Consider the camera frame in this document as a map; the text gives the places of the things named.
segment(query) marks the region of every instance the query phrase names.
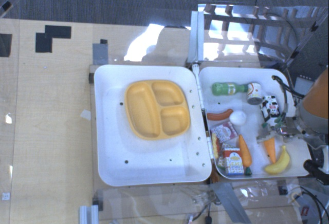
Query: yellow divided plate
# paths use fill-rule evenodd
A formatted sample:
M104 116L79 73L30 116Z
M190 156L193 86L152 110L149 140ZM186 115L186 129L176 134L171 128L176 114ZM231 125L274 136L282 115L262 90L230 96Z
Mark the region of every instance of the yellow divided plate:
M185 96L171 81L135 82L126 89L124 100L130 127L142 139L171 138L190 127Z

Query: green bottle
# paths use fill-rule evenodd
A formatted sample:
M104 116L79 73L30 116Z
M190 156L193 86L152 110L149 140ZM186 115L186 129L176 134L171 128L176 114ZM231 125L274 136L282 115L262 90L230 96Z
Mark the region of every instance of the green bottle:
M234 95L237 92L247 92L248 91L248 85L237 85L233 82L225 82L225 83L219 83L215 82L212 87L212 94L214 95Z

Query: white sticker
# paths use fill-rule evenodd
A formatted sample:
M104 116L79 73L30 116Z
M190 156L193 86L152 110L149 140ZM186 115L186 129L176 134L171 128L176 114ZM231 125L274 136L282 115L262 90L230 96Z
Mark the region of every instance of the white sticker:
M90 121L92 119L92 113L86 109L84 109L80 115L80 117L87 119L88 121Z
M2 193L2 200L10 200L10 193Z

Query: yellow banana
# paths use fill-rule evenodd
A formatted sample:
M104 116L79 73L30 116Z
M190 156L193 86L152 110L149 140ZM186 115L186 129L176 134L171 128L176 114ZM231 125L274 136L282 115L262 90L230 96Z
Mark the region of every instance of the yellow banana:
M286 146L282 146L282 153L279 159L274 163L270 164L265 168L265 171L271 175L275 175L284 171L290 162L290 155L286 150Z

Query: toy sink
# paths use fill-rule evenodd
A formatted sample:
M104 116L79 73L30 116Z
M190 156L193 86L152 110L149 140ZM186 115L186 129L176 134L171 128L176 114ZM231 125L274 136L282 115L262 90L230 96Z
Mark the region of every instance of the toy sink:
M247 115L243 134L251 155L251 176L228 176L228 179L266 179L307 175L303 168L310 158L307 144L300 139L284 143L276 138L277 157L285 144L291 162L278 175L268 175L270 164L263 145L256 142L263 123L259 106L247 103L246 94L214 96L214 82L245 84L257 82L266 94L276 95L283 106L281 89L271 76L285 76L277 70L260 68L205 67L196 74L184 67L103 65L94 76L98 172L112 186L201 182L211 173L212 146L206 135L200 95L206 112L221 113L229 108ZM287 115L295 113L288 95ZM206 121L207 126L218 124ZM236 145L236 139L230 144Z
M175 137L190 126L185 96L171 81L133 83L125 91L124 102L130 127L142 139Z

